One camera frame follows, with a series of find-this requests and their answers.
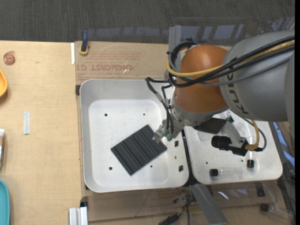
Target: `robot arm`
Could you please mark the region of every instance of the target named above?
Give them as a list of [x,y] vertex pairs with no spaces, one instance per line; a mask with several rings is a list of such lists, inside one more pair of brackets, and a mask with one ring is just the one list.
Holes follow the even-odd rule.
[[[167,63],[169,82],[175,87],[166,104],[172,132],[166,133],[164,120],[153,139],[158,142],[166,136],[171,140],[185,126],[210,133],[223,130],[227,138],[215,136],[212,145],[244,156],[255,147],[240,137],[230,119],[213,118],[228,109],[253,122],[288,120],[294,138],[294,35],[294,30],[263,34],[229,51],[191,40],[176,46]],[[176,55],[186,48],[176,68]]]

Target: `black bottle cap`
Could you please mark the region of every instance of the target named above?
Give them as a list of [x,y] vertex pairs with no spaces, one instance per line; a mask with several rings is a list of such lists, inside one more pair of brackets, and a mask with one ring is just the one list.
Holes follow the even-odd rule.
[[247,160],[247,167],[248,168],[254,168],[254,161],[251,160],[251,159]]
[[211,177],[217,177],[219,175],[219,172],[217,169],[210,169],[210,176]]
[[270,206],[265,203],[261,203],[259,205],[259,208],[261,209],[261,211],[267,212],[267,211],[269,211]]

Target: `blue plate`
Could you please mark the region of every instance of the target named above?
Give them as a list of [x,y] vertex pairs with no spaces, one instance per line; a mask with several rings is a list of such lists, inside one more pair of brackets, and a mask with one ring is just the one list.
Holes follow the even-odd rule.
[[0,179],[0,221],[1,225],[9,225],[10,220],[10,201],[8,187],[3,180]]

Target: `wooden table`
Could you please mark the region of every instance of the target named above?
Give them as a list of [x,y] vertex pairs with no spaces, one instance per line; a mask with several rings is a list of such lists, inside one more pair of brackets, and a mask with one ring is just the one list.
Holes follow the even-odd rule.
[[[0,98],[4,128],[4,165],[0,179],[8,186],[11,225],[67,225],[68,209],[79,207],[82,194],[75,65],[70,43],[0,41],[0,56],[15,52],[16,62],[0,68],[8,91]],[[30,134],[23,135],[23,113],[30,112]],[[277,201],[283,204],[280,191]],[[230,224],[283,224],[269,220],[257,206],[222,209]],[[177,224],[186,224],[186,219]],[[152,216],[91,224],[158,224]],[[202,213],[191,224],[206,223]]]

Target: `dark gray carpet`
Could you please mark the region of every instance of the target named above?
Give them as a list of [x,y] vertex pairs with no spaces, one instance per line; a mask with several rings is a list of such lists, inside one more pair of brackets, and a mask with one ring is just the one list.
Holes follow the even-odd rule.
[[0,40],[73,42],[89,39],[167,43],[168,29],[183,37],[232,45],[283,30],[295,0],[0,0]]

